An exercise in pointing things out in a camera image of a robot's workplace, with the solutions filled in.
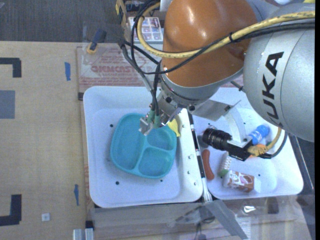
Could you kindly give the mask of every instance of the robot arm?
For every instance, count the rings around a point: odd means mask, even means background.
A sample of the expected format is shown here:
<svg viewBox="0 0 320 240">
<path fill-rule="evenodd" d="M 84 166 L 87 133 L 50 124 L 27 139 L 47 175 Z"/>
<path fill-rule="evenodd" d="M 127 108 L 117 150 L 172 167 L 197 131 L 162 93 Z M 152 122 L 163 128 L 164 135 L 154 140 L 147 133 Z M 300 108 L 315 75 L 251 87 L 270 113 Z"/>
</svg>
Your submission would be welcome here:
<svg viewBox="0 0 320 240">
<path fill-rule="evenodd" d="M 246 95 L 258 114 L 302 139 L 314 141 L 314 29 L 271 32 L 252 38 L 250 44 L 248 39 L 231 42 L 210 52 L 206 50 L 178 70 L 171 70 L 192 56 L 184 51 L 206 47 L 213 40 L 255 24 L 257 5 L 253 3 L 254 11 L 250 4 L 246 0 L 171 2 L 164 25 L 165 52 L 160 53 L 161 70 L 167 72 L 159 76 L 159 121 L 165 125 L 182 108 L 190 112 L 203 108 L 220 86 L 243 73 Z M 314 4 L 309 3 L 273 7 L 270 18 L 314 10 Z M 216 107 L 209 104 L 206 112 L 214 114 Z M 148 115 L 140 125 L 141 132 L 148 134 Z"/>
</svg>

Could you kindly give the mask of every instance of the blue bottle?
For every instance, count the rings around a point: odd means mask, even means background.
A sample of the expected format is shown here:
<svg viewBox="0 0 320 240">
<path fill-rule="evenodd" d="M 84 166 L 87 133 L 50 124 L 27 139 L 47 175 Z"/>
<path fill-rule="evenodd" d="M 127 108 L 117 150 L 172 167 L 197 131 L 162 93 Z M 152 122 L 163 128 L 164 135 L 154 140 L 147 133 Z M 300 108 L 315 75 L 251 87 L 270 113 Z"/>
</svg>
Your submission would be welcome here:
<svg viewBox="0 0 320 240">
<path fill-rule="evenodd" d="M 266 137 L 270 132 L 270 128 L 267 125 L 261 124 L 249 136 L 252 137 L 252 144 L 257 145 L 261 140 Z"/>
</svg>

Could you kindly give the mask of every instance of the red-brown object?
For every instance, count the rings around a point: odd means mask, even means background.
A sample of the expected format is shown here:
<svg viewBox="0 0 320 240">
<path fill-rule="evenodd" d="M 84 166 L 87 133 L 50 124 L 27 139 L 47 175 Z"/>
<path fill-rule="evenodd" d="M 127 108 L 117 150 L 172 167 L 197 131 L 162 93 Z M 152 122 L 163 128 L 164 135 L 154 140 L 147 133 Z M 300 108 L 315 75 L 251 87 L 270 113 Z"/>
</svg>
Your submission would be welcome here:
<svg viewBox="0 0 320 240">
<path fill-rule="evenodd" d="M 210 167 L 210 161 L 209 161 L 210 151 L 209 151 L 209 149 L 205 149 L 204 151 L 202 151 L 201 157 L 202 157 L 205 177 L 208 180 L 213 180 L 215 178 L 215 175 L 212 172 L 211 167 Z"/>
<path fill-rule="evenodd" d="M 164 21 L 163 50 L 186 52 L 257 22 L 245 0 L 173 0 Z M 168 78 L 183 87 L 199 87 L 218 82 L 239 71 L 249 40 L 230 43 L 202 54 Z M 168 69 L 186 58 L 162 58 Z"/>
</svg>

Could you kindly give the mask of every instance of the brown sausage-shaped object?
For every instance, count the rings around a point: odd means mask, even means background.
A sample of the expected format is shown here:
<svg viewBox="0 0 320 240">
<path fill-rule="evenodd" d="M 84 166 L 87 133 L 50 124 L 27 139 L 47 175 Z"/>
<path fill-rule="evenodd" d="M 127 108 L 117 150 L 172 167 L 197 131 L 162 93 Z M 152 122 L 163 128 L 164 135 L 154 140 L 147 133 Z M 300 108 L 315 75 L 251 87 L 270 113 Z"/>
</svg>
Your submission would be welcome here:
<svg viewBox="0 0 320 240">
<path fill-rule="evenodd" d="M 203 167 L 204 167 L 204 172 L 205 172 L 206 178 L 208 180 L 213 180 L 215 178 L 215 175 L 212 172 L 211 167 L 210 167 L 210 161 L 209 161 L 210 151 L 209 151 L 209 149 L 205 149 L 204 151 L 202 151 L 201 157 L 202 157 L 202 161 L 203 161 Z"/>
</svg>

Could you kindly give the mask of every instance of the teal plastic bowl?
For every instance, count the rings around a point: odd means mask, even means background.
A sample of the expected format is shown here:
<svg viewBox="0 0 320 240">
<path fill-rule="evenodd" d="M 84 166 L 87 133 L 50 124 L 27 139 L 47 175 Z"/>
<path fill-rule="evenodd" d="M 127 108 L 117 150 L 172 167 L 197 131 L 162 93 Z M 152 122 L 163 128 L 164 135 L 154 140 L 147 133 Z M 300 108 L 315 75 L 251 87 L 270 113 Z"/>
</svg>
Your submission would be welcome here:
<svg viewBox="0 0 320 240">
<path fill-rule="evenodd" d="M 130 174 L 158 179 L 169 173 L 175 160 L 177 136 L 168 126 L 139 132 L 143 114 L 128 113 L 118 122 L 112 136 L 110 158 L 114 165 Z"/>
</svg>

